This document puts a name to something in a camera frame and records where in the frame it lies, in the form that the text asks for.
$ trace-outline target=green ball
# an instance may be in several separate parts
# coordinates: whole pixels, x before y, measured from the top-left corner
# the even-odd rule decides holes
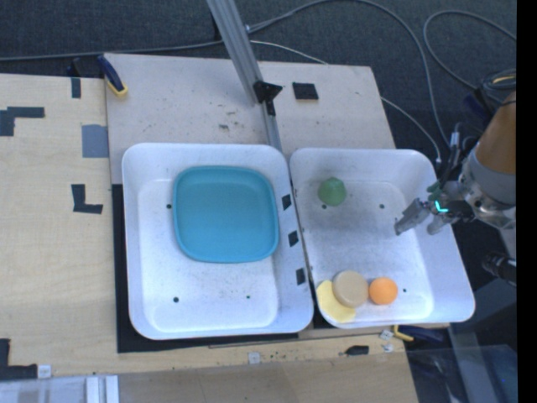
[[[347,189],[343,181],[332,177],[319,185],[317,196],[328,206],[339,206],[347,197]]]

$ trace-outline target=orange ball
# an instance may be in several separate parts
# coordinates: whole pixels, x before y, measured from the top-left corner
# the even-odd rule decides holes
[[[397,284],[386,276],[373,280],[369,285],[369,298],[377,305],[389,305],[397,298],[397,293]]]

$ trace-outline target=green light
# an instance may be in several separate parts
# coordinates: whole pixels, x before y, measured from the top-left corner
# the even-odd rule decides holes
[[[440,203],[438,202],[438,200],[435,200],[435,206],[436,206],[436,210],[437,210],[438,212],[449,212],[449,211],[450,211],[449,209],[442,209],[442,208],[440,207]]]

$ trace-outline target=teal plastic container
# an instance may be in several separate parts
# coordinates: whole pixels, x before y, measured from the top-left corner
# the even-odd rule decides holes
[[[278,246],[274,191],[256,170],[190,167],[175,179],[172,210],[177,242],[192,259],[258,261]]]

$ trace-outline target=white tray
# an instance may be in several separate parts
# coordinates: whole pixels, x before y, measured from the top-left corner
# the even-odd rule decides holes
[[[262,260],[216,264],[186,257],[175,239],[175,177],[195,165],[257,170],[271,182],[279,245]],[[267,145],[135,144],[123,156],[128,309],[155,340],[298,332],[313,317],[305,255],[284,156]]]
[[[290,159],[295,200],[315,288],[342,270],[355,270],[368,282],[394,279],[394,303],[357,308],[339,328],[392,324],[460,322],[474,311],[474,298],[451,226],[435,236],[426,224],[399,236],[395,219],[416,197],[426,199],[435,180],[432,164],[419,152],[402,149],[299,149]],[[346,200],[323,205],[319,184],[342,180]]]

